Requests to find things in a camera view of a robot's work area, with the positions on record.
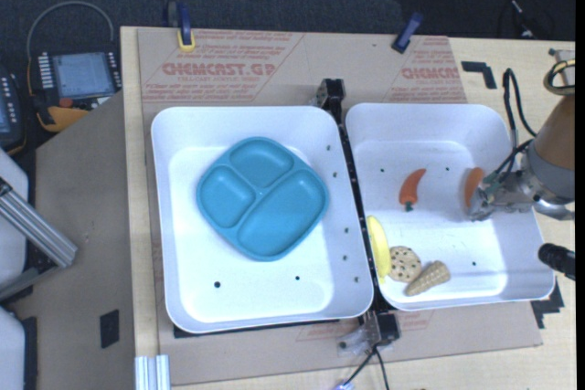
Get pale yellow corn cob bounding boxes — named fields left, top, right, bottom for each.
left=404, top=259, right=452, bottom=298

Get brown biscuit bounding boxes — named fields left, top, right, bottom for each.
left=387, top=245, right=423, bottom=284

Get blue divided plate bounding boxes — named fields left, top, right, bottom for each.
left=196, top=136, right=331, bottom=263

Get yellow banana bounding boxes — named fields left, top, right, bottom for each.
left=366, top=215, right=393, bottom=287

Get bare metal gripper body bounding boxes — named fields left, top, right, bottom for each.
left=484, top=170, right=576, bottom=221

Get brown cardboard board, red print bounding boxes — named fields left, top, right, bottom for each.
left=136, top=27, right=545, bottom=385

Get black cylinder on white bracket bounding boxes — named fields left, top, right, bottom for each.
left=537, top=242, right=576, bottom=282

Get thin black rod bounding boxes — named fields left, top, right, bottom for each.
left=335, top=111, right=383, bottom=313

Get white plastic tray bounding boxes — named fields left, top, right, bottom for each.
left=344, top=101, right=557, bottom=312
left=150, top=105, right=376, bottom=335

